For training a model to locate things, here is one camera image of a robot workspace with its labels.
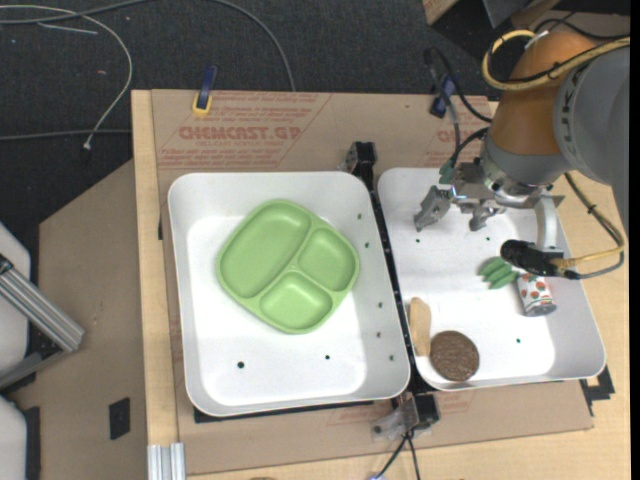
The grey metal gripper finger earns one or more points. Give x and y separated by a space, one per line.
481 218
431 210

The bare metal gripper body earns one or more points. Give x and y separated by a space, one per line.
475 183

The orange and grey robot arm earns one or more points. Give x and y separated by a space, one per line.
530 118

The green pea pods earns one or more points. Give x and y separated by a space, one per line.
495 274

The white plastic tray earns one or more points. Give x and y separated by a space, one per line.
280 368
450 268

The thin black rod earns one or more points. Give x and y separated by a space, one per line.
395 288

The white can with red print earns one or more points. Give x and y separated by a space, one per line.
536 298

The tan bread stick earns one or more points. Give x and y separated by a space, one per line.
420 323

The brown round biscuit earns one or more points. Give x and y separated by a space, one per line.
454 355

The green divided plate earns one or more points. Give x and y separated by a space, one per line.
270 253

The brown cardboard board red print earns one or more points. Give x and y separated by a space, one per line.
240 133

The black cylinder on white bracket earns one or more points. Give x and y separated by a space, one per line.
527 257

